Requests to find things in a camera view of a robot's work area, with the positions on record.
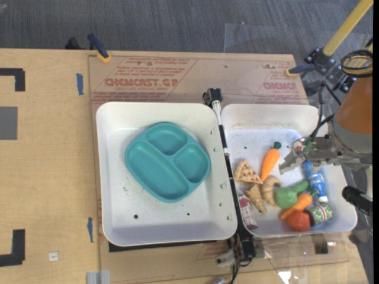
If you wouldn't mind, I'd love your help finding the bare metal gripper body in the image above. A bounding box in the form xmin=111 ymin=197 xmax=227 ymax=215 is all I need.
xmin=292 ymin=134 xmax=373 ymax=172

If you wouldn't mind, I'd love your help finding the orange carrot with green top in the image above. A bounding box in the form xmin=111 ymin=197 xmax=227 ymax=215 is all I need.
xmin=259 ymin=141 xmax=282 ymax=182
xmin=279 ymin=192 xmax=313 ymax=221

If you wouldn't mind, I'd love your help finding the blue and white bottle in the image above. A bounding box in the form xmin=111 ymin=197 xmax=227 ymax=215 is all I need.
xmin=301 ymin=160 xmax=329 ymax=204

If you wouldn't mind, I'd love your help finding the green toy pear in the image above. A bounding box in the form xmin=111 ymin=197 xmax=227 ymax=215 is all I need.
xmin=275 ymin=179 xmax=310 ymax=210

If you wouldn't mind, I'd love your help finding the tan toy croissant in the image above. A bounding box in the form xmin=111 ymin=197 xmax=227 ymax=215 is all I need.
xmin=260 ymin=175 xmax=282 ymax=208

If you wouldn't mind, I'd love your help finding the toy pizza slice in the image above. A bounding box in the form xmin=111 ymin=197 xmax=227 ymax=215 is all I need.
xmin=233 ymin=159 xmax=264 ymax=186

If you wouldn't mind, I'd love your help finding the tan toy waffle cone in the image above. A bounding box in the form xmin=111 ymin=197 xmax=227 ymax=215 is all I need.
xmin=243 ymin=183 xmax=268 ymax=216

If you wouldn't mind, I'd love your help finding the white plastic tray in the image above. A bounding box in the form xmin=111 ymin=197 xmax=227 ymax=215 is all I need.
xmin=220 ymin=103 xmax=358 ymax=238
xmin=95 ymin=101 xmax=239 ymax=247

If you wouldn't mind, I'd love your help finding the red toy tomato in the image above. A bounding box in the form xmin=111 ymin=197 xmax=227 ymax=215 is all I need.
xmin=286 ymin=210 xmax=311 ymax=233

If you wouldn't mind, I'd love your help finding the green and white can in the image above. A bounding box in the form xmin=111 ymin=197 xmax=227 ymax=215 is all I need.
xmin=306 ymin=201 xmax=333 ymax=226

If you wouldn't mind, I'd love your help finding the white and red carton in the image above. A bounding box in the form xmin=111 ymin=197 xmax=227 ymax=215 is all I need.
xmin=237 ymin=194 xmax=259 ymax=231

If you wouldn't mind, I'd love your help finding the thin black and white rod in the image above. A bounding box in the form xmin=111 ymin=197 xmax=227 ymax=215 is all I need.
xmin=211 ymin=99 xmax=253 ymax=243

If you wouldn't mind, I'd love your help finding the blue divided plate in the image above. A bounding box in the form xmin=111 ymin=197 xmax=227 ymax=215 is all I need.
xmin=124 ymin=121 xmax=212 ymax=204

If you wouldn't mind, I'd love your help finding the brown cardboard board red print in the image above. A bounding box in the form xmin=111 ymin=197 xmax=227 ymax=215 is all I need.
xmin=88 ymin=50 xmax=351 ymax=284

